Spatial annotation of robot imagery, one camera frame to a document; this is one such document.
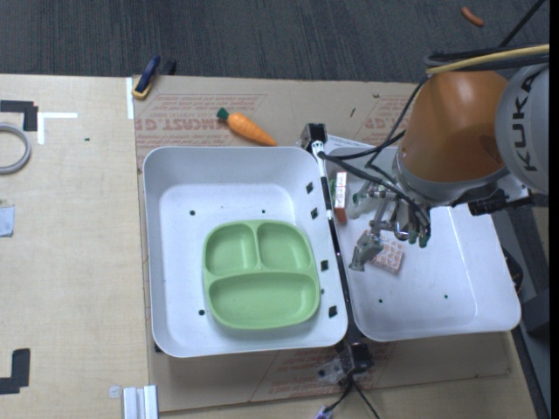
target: gray carpet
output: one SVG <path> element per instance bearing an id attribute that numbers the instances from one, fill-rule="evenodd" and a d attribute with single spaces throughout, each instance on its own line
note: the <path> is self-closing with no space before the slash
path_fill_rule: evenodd
<path id="1" fill-rule="evenodd" d="M 497 46 L 537 0 L 0 0 L 0 72 L 417 82 L 422 58 Z M 479 28 L 460 13 L 469 7 Z M 549 0 L 511 45 L 549 42 Z M 529 211 L 511 215 L 538 290 L 549 266 Z M 548 417 L 516 333 L 536 411 Z"/>

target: tape roll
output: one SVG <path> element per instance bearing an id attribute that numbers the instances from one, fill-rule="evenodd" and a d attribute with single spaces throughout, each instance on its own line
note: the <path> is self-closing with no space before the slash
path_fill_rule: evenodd
<path id="1" fill-rule="evenodd" d="M 18 172 L 18 170 L 25 166 L 25 164 L 29 161 L 29 158 L 31 157 L 31 142 L 23 130 L 18 129 L 15 126 L 11 126 L 10 124 L 0 123 L 0 132 L 8 132 L 9 134 L 16 135 L 24 142 L 25 145 L 24 154 L 18 161 L 10 166 L 0 166 L 0 175 L 13 174 L 14 172 Z"/>

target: white bracket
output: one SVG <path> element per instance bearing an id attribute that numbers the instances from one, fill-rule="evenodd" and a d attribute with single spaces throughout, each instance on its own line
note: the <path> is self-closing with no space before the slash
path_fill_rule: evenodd
<path id="1" fill-rule="evenodd" d="M 157 386 L 124 388 L 122 390 L 122 419 L 158 419 Z"/>

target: table surface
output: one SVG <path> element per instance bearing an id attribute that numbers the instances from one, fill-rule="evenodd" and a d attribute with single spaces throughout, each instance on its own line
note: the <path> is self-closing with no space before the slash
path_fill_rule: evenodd
<path id="1" fill-rule="evenodd" d="M 121 401 L 112 389 L 149 384 L 127 79 L 0 75 L 0 99 L 32 100 L 43 113 L 78 114 L 46 119 L 44 144 L 29 133 L 30 162 L 16 174 L 0 176 L 0 200 L 16 207 L 13 236 L 0 238 L 0 377 L 10 375 L 15 349 L 31 350 L 29 387 L 0 395 L 0 411 L 10 418 L 120 417 Z M 3 120 L 19 122 L 0 113 Z M 12 144 L 1 140 L 0 146 Z M 6 154 L 7 148 L 0 148 L 0 160 Z M 503 333 L 503 338 L 507 374 L 379 388 L 366 395 L 382 419 L 535 417 L 512 337 Z M 165 416 L 311 418 L 336 398 Z M 335 414 L 372 417 L 355 392 Z"/>

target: black cable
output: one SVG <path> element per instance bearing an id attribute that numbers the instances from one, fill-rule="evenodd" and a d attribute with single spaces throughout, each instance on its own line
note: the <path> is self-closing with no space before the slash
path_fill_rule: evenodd
<path id="1" fill-rule="evenodd" d="M 319 152 L 318 156 L 320 158 L 324 159 L 324 160 L 328 160 L 328 161 L 331 161 L 334 164 L 337 164 L 340 168 L 345 169 L 350 174 L 353 174 L 353 175 L 355 175 L 359 178 L 362 178 L 363 180 L 368 180 L 368 181 L 376 183 L 378 185 L 383 185 L 385 188 L 389 189 L 390 191 L 395 193 L 397 196 L 399 196 L 402 200 L 406 201 L 408 203 L 408 205 L 414 210 L 414 212 L 416 214 L 419 214 L 425 220 L 425 227 L 427 228 L 428 232 L 431 229 L 431 222 L 429 220 L 429 216 L 427 216 L 424 213 L 424 210 L 421 209 L 413 200 L 411 200 L 398 187 L 392 185 L 391 183 L 387 183 L 384 180 L 382 180 L 378 177 L 375 177 L 374 175 L 367 174 L 366 172 L 361 171 L 359 168 L 355 168 L 354 166 L 351 166 L 351 165 L 347 164 L 345 161 L 339 160 L 335 156 L 326 155 L 326 154 L 324 154 L 324 152 Z"/>
<path id="2" fill-rule="evenodd" d="M 510 52 L 520 48 L 533 48 L 539 45 L 519 45 L 519 46 L 499 46 L 496 48 L 484 48 L 482 50 L 470 50 L 467 52 L 449 52 L 449 53 L 433 53 L 426 56 L 423 61 L 426 66 L 440 66 L 447 65 L 455 60 L 464 60 L 470 58 L 477 58 L 479 56 L 486 56 L 487 54 L 495 54 L 497 52 Z"/>
<path id="3" fill-rule="evenodd" d="M 354 385 L 355 385 L 355 390 L 357 391 L 357 393 L 359 393 L 359 395 L 365 401 L 365 403 L 367 404 L 369 409 L 373 412 L 373 415 L 375 415 L 376 419 L 381 419 L 380 416 L 378 415 L 378 413 L 376 412 L 375 408 L 369 402 L 369 399 L 367 399 L 367 397 L 365 397 L 365 394 L 359 388 L 359 385 L 357 385 L 356 383 Z"/>
<path id="4" fill-rule="evenodd" d="M 496 48 L 486 48 L 482 50 L 471 50 L 469 52 L 455 52 L 455 53 L 434 53 L 430 56 L 424 58 L 424 64 L 427 67 L 442 66 L 451 64 L 454 61 L 464 60 L 469 58 L 477 58 L 479 56 L 486 56 L 487 54 L 493 54 L 496 52 L 509 52 L 511 50 L 517 50 L 519 48 L 526 48 L 535 45 L 524 45 L 524 46 L 507 46 L 508 43 L 513 39 L 513 37 L 520 31 L 520 29 L 526 24 L 526 22 L 535 14 L 535 12 L 542 6 L 546 0 L 538 0 L 526 13 L 526 15 L 521 19 L 521 21 L 511 30 L 511 32 L 503 39 L 503 41 Z M 528 65 L 539 65 L 549 62 L 548 53 L 538 53 L 533 56 L 527 56 L 523 58 L 510 58 L 486 62 L 485 64 L 471 65 L 468 67 L 461 68 L 463 72 L 477 72 L 485 70 L 505 70 L 507 68 L 521 68 Z"/>
<path id="5" fill-rule="evenodd" d="M 371 155 L 373 152 L 375 152 L 378 149 L 380 149 L 382 151 L 384 148 L 390 146 L 391 144 L 394 144 L 396 141 L 398 141 L 403 136 L 404 136 L 404 131 L 400 132 L 398 135 L 396 135 L 394 138 L 391 138 L 388 141 L 385 140 L 383 144 L 381 144 L 380 146 L 376 146 L 375 148 L 367 149 L 367 150 L 364 150 L 362 152 L 357 152 L 355 154 L 350 154 L 350 155 L 334 155 L 334 157 L 336 157 L 340 160 L 353 160 L 355 158 L 361 158 L 361 157 L 364 157 L 366 155 Z"/>
<path id="6" fill-rule="evenodd" d="M 418 94 L 418 92 L 421 89 L 421 87 L 423 86 L 423 84 L 425 82 L 427 82 L 427 80 L 429 80 L 429 76 L 424 76 L 423 78 L 421 78 L 419 80 L 419 83 L 416 85 L 416 88 L 413 89 L 413 92 L 411 93 L 410 97 L 408 98 L 408 101 L 405 103 L 404 109 L 400 113 L 400 116 L 398 116 L 397 121 L 394 123 L 394 126 L 392 126 L 392 129 L 390 130 L 389 134 L 387 135 L 386 140 L 384 140 L 385 143 L 392 139 L 392 135 L 394 134 L 394 132 L 396 132 L 396 129 L 400 126 L 400 123 L 404 119 L 404 116 L 405 116 L 406 112 L 408 111 L 408 108 L 410 108 L 411 103 L 415 99 L 416 95 Z M 368 166 L 371 165 L 371 163 L 377 158 L 377 156 L 383 151 L 383 149 L 384 148 L 381 148 L 381 149 L 376 148 L 375 152 L 373 152 L 373 156 L 371 156 L 369 158 L 369 160 L 367 161 L 367 163 L 365 164 L 365 168 L 367 168 Z"/>
<path id="7" fill-rule="evenodd" d="M 343 391 L 342 395 L 340 396 L 340 398 L 339 398 L 337 401 L 335 401 L 334 403 L 332 403 L 331 405 L 328 405 L 328 406 L 324 409 L 323 413 L 329 413 L 329 412 L 332 411 L 335 407 L 337 407 L 338 404 L 339 404 L 341 401 L 343 401 L 343 400 L 348 396 L 349 391 L 351 391 L 351 389 L 352 389 L 353 386 L 354 386 L 354 380 L 353 380 L 353 377 L 350 377 L 350 378 L 348 379 L 348 386 L 344 389 L 344 391 Z"/>
<path id="8" fill-rule="evenodd" d="M 526 13 L 526 15 L 521 19 L 521 21 L 513 28 L 512 31 L 506 36 L 499 46 L 506 46 L 513 39 L 514 36 L 521 30 L 521 28 L 526 24 L 526 22 L 534 15 L 534 13 L 543 5 L 546 0 L 538 0 L 534 3 L 534 6 Z"/>
<path id="9" fill-rule="evenodd" d="M 391 176 L 388 172 L 385 172 L 384 170 L 380 169 L 377 165 L 370 164 L 370 165 L 369 165 L 369 168 L 372 169 L 372 170 L 374 170 L 374 171 L 377 172 L 378 174 L 382 175 L 386 180 L 388 180 L 388 181 L 391 182 L 392 184 L 397 185 L 396 180 L 394 180 L 394 179 L 392 178 L 392 176 Z"/>

